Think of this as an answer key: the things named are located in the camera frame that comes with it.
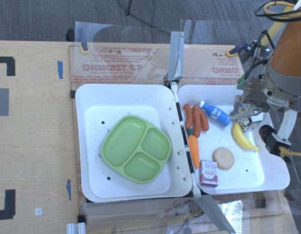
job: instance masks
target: banana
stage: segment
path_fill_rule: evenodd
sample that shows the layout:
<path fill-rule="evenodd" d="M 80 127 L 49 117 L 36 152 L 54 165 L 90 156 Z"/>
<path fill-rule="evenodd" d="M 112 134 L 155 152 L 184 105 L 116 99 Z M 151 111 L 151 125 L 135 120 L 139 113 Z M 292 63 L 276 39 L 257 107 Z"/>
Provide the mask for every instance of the banana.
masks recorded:
<path fill-rule="evenodd" d="M 233 125 L 233 136 L 236 139 L 236 141 L 245 149 L 251 150 L 254 149 L 256 151 L 259 150 L 258 147 L 255 147 L 249 139 L 246 138 L 246 136 L 243 133 L 243 129 L 241 125 L 238 122 L 235 122 Z"/>

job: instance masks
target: green plate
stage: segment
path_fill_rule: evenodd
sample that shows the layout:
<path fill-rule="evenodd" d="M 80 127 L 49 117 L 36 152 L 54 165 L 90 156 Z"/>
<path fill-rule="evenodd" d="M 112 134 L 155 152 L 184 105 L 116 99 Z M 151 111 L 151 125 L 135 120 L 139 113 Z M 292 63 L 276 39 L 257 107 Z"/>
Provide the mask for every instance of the green plate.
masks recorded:
<path fill-rule="evenodd" d="M 101 146 L 103 160 L 137 183 L 154 180 L 171 153 L 171 141 L 159 128 L 141 117 L 121 118 Z"/>

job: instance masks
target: orange carrot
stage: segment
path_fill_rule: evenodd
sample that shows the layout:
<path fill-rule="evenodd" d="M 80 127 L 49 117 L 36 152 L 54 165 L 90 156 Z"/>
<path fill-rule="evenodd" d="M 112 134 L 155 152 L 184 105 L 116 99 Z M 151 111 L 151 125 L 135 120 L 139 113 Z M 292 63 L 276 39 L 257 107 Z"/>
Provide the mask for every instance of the orange carrot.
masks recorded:
<path fill-rule="evenodd" d="M 195 135 L 188 136 L 188 146 L 191 158 L 193 160 L 194 166 L 199 168 L 199 149 L 198 149 L 198 139 Z"/>

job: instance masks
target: round bun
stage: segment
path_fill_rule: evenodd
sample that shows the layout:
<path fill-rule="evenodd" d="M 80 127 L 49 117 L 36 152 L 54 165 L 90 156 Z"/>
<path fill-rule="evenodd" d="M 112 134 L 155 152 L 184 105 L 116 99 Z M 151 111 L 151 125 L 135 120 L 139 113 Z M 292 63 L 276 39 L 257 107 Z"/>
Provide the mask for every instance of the round bun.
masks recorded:
<path fill-rule="evenodd" d="M 217 162 L 218 168 L 224 170 L 231 168 L 235 162 L 233 153 L 225 147 L 216 149 L 212 154 L 212 160 Z"/>

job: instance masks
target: black tape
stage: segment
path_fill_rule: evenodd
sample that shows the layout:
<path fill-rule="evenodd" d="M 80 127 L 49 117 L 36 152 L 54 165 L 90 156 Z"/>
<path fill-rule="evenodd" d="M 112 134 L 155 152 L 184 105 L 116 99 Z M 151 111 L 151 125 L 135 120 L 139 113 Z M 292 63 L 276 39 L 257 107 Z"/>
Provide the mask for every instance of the black tape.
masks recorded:
<path fill-rule="evenodd" d="M 184 145 L 186 147 L 188 147 L 188 139 L 186 138 L 186 133 L 185 133 L 185 127 L 184 126 L 181 126 L 181 131 L 182 131 L 182 135 L 183 135 Z"/>
<path fill-rule="evenodd" d="M 0 57 L 0 63 L 6 63 L 7 76 L 15 76 L 15 59 L 13 57 Z"/>
<path fill-rule="evenodd" d="M 75 34 L 73 29 L 69 29 L 66 33 L 66 41 L 75 41 Z"/>
<path fill-rule="evenodd" d="M 76 90 L 71 90 L 71 98 L 74 99 L 76 96 Z"/>
<path fill-rule="evenodd" d="M 9 116 L 9 89 L 0 88 L 0 116 Z"/>
<path fill-rule="evenodd" d="M 15 215 L 15 190 L 5 190 L 4 209 L 0 210 L 0 220 L 11 219 Z"/>
<path fill-rule="evenodd" d="M 85 215 L 78 215 L 78 223 L 85 223 L 87 224 L 86 216 Z"/>
<path fill-rule="evenodd" d="M 180 107 L 180 103 L 179 102 L 176 103 L 176 109 L 178 110 L 179 120 L 183 121 L 182 113 L 181 113 L 181 107 Z"/>
<path fill-rule="evenodd" d="M 194 171 L 193 163 L 191 162 L 191 155 L 190 155 L 190 152 L 187 151 L 187 152 L 186 152 L 186 155 L 187 155 L 187 157 L 188 157 L 189 171 L 190 171 L 190 173 L 192 174 L 192 173 L 194 173 L 195 171 Z"/>

